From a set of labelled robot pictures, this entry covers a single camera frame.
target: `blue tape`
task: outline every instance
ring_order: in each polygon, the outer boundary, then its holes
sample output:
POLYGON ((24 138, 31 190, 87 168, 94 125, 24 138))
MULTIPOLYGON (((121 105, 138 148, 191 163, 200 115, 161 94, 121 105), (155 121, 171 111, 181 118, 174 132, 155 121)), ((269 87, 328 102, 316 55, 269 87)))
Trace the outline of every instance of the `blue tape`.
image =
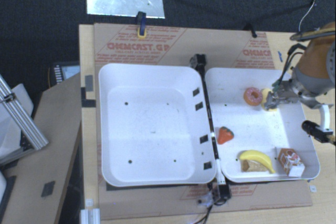
POLYGON ((278 51, 278 55, 279 55, 279 58, 280 58, 280 62, 282 62, 282 54, 281 54, 281 52, 278 51))

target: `wooden table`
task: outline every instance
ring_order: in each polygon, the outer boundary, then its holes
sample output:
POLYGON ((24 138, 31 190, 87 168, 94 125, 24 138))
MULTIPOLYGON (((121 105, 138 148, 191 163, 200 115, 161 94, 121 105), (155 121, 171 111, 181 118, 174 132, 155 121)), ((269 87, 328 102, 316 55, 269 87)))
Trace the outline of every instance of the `wooden table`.
MULTIPOLYGON (((95 73, 94 63, 94 27, 81 25, 80 33, 80 64, 81 86, 85 87, 86 75, 95 73)), ((287 50, 293 42, 289 41, 291 33, 266 33, 272 58, 276 69, 282 69, 278 51, 286 57, 287 50)), ((86 92, 86 99, 95 99, 95 88, 86 92)), ((335 104, 335 90, 319 101, 335 104)), ((319 123, 319 112, 304 108, 306 118, 319 123)), ((331 109, 331 128, 335 130, 335 106, 331 109)), ((83 140, 83 167, 84 167, 84 195, 90 199, 92 205, 87 204, 87 209, 99 207, 98 179, 97 179, 97 134, 96 134, 95 108, 82 109, 82 140, 83 140)), ((311 193, 313 206, 285 209, 251 210, 239 212, 224 212, 210 214, 208 223, 334 223, 334 208, 336 206, 336 168, 335 147, 331 144, 320 144, 314 141, 320 161, 320 175, 310 183, 315 186, 317 192, 311 193)), ((201 215, 183 215, 169 217, 150 217, 120 220, 105 220, 102 224, 149 224, 149 223, 193 223, 201 215)))

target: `dark floor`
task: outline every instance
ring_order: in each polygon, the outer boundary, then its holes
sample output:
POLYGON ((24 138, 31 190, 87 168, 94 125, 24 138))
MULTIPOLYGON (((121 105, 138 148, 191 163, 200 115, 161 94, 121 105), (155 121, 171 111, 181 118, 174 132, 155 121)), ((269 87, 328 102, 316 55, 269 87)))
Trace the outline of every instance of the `dark floor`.
MULTIPOLYGON (((166 19, 148 19, 150 25, 290 31, 298 25, 311 0, 163 0, 166 19)), ((335 0, 317 0, 302 30, 335 21, 335 0)), ((13 87, 23 83, 32 98, 47 89, 53 62, 79 58, 78 25, 95 22, 133 24, 134 18, 86 14, 86 0, 1 0, 0 74, 13 87)), ((80 173, 80 164, 75 165, 80 173)), ((78 178, 73 175, 61 223, 78 221, 78 178)))

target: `white cable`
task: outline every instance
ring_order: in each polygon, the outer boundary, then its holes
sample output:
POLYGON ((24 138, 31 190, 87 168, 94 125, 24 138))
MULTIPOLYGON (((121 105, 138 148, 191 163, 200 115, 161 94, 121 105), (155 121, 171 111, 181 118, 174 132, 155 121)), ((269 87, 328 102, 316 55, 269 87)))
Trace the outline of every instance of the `white cable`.
POLYGON ((301 32, 301 24, 302 24, 304 18, 305 18, 305 17, 310 13, 310 11, 314 8, 315 1, 316 1, 316 0, 313 0, 313 3, 311 4, 309 10, 308 10, 307 13, 302 17, 302 19, 301 19, 301 21, 300 21, 300 23, 299 23, 299 32, 301 32))

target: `white tray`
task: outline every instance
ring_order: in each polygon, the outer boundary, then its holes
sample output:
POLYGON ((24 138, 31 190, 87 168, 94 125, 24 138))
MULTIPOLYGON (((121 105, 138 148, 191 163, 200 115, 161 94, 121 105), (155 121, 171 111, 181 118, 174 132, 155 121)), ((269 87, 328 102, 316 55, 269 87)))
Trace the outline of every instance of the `white tray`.
POLYGON ((200 184, 214 178, 202 81, 195 70, 109 64, 99 72, 99 90, 102 173, 109 184, 200 184))
POLYGON ((313 141, 301 128, 305 120, 301 103, 280 105, 275 112, 260 105, 250 106, 243 98, 249 87, 269 88, 281 75, 280 70, 212 68, 206 73, 206 84, 216 134, 221 126, 233 131, 234 139, 218 145, 224 175, 238 183, 274 180, 312 179, 318 176, 320 164, 313 141), (301 177, 288 177, 277 157, 276 147, 296 150, 306 169, 301 177), (239 155, 245 150, 267 154, 276 171, 242 172, 239 155))

